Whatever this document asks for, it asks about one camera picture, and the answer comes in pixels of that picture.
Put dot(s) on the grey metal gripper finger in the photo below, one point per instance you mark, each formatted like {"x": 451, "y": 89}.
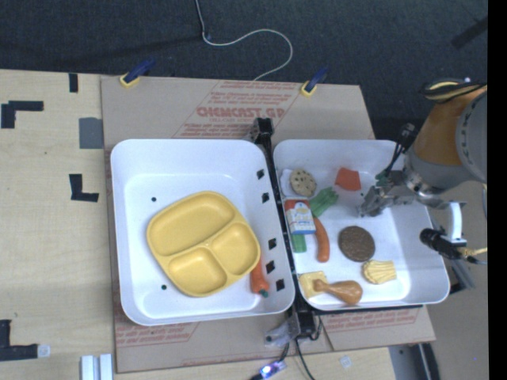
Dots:
{"x": 366, "y": 203}
{"x": 381, "y": 206}

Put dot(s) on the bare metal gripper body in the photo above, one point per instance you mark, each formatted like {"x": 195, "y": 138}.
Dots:
{"x": 400, "y": 197}

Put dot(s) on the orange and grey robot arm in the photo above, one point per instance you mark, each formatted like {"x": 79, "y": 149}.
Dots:
{"x": 443, "y": 141}

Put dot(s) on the orange pizza slice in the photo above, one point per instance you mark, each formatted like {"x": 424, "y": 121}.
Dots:
{"x": 348, "y": 178}

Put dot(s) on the brown burger patty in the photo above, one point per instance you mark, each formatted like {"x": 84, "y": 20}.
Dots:
{"x": 356, "y": 244}

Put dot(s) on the green bean bundle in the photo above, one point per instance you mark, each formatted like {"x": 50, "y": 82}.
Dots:
{"x": 324, "y": 201}

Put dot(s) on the orange sausage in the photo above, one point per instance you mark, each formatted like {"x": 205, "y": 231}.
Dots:
{"x": 323, "y": 242}

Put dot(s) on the white plastic tray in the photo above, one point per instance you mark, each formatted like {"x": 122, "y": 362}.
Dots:
{"x": 412, "y": 259}
{"x": 134, "y": 251}

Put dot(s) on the yellow ridged fries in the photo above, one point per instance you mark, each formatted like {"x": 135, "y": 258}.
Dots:
{"x": 379, "y": 272}

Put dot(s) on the tan chocolate chip biscuit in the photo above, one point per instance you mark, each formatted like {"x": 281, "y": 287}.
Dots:
{"x": 303, "y": 182}

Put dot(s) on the red and white carton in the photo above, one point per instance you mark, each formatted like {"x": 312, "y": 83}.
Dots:
{"x": 300, "y": 216}

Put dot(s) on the thin black rod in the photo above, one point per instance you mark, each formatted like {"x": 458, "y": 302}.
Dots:
{"x": 282, "y": 212}

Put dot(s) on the brown chicken drumstick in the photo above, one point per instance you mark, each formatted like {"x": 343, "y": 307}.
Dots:
{"x": 344, "y": 290}

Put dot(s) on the yellow cheese square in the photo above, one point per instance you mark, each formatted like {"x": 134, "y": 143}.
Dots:
{"x": 307, "y": 281}

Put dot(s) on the orange carrot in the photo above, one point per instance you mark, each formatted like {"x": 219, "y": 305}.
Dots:
{"x": 258, "y": 281}

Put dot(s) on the yellow divided plate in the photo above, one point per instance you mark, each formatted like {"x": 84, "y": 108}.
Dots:
{"x": 198, "y": 228}

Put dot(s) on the brown cardboard board red print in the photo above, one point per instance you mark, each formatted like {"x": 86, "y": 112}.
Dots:
{"x": 166, "y": 105}

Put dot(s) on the black cylinder on white bracket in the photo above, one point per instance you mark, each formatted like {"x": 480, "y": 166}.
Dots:
{"x": 437, "y": 242}

